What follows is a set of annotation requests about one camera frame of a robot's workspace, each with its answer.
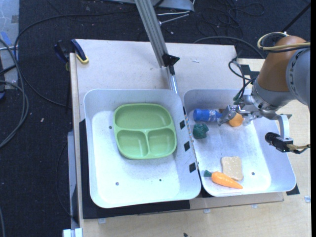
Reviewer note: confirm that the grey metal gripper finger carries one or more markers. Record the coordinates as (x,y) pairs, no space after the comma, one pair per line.
(249,118)
(227,113)

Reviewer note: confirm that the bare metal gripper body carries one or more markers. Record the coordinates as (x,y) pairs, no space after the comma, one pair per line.
(256,107)

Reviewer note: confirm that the orange round toy food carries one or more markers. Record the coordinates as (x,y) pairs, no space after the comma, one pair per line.
(236,121)

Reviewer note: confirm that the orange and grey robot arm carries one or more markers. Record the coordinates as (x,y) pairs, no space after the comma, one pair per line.
(276,68)

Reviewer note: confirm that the blue bottle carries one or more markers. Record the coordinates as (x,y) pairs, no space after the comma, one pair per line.
(203,115)

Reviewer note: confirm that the white plastic tray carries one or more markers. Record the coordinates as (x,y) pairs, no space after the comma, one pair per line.
(138,179)
(237,144)

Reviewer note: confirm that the green broccoli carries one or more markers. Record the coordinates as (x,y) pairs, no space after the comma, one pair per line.
(200,131)

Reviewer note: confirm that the pale bread slice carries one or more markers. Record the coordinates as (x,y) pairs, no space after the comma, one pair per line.
(232,168)

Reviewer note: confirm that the thin black and white rod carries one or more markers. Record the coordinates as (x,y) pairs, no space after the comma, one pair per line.
(173,83)

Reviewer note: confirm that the orange carrot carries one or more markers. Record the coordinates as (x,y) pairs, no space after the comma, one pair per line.
(225,180)

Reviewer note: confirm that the black block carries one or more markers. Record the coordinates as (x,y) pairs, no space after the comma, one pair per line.
(170,58)

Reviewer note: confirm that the green divided plate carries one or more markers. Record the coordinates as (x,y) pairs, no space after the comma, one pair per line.
(143,117)

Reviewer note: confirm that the pale flat board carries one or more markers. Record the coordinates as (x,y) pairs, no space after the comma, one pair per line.
(118,68)

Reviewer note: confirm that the black cylinder on white bracket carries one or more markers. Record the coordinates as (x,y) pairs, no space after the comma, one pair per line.
(277,141)

